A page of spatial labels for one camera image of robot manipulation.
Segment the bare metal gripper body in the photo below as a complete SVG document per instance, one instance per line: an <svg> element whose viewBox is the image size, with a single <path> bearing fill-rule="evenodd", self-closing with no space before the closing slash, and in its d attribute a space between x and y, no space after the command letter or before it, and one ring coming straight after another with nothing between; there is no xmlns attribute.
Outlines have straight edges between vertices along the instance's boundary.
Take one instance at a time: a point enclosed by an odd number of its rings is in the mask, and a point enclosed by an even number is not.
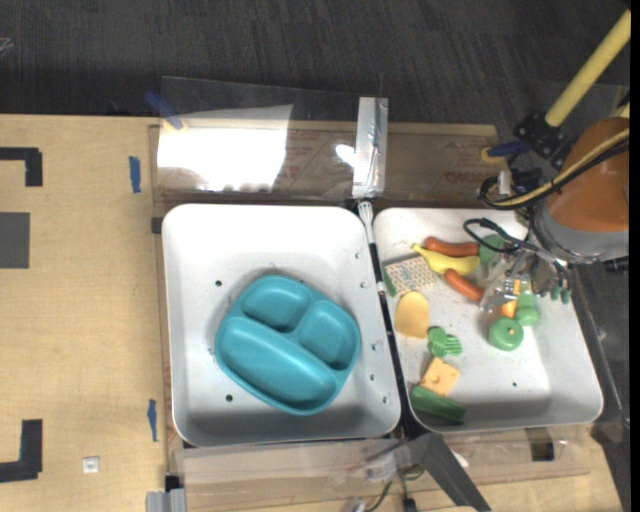
<svg viewBox="0 0 640 512"><path fill-rule="evenodd" d="M483 270L482 311L487 313L516 301L523 293L544 297L552 284L546 262L532 252L495 253Z"/></svg>

